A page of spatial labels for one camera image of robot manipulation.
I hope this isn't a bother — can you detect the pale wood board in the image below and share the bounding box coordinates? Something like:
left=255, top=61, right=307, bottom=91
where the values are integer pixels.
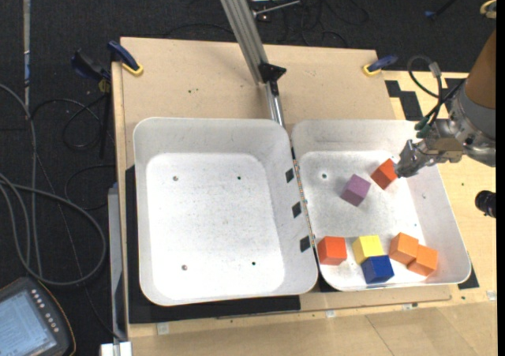
left=118, top=36, right=453, bottom=326

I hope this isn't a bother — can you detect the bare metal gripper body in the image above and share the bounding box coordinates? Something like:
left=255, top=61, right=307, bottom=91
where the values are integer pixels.
left=417, top=118, right=467, bottom=166

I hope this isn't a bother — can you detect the purple cube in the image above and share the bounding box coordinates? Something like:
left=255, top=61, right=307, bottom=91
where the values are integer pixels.
left=339, top=174, right=372, bottom=208

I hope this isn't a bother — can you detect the black cylinder on white bracket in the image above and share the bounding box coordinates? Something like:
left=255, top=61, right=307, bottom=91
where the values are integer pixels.
left=474, top=189, right=497, bottom=219

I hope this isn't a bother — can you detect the blue cube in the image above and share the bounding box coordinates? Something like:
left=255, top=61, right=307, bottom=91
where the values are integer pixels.
left=360, top=254, right=395, bottom=285

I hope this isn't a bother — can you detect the white plastic tray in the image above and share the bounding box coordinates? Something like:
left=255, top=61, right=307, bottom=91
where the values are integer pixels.
left=290, top=118, right=473, bottom=293
left=133, top=116, right=320, bottom=307

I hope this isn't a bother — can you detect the yellow cube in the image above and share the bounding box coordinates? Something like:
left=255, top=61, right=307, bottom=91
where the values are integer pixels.
left=351, top=234, right=385, bottom=265

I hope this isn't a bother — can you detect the orange cube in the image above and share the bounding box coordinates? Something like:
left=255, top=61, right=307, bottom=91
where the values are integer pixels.
left=388, top=231, right=420, bottom=266
left=406, top=244, right=440, bottom=278

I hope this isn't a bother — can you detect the red cube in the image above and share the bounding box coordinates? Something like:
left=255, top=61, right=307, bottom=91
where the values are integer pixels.
left=370, top=158, right=399, bottom=190
left=316, top=235, right=349, bottom=267

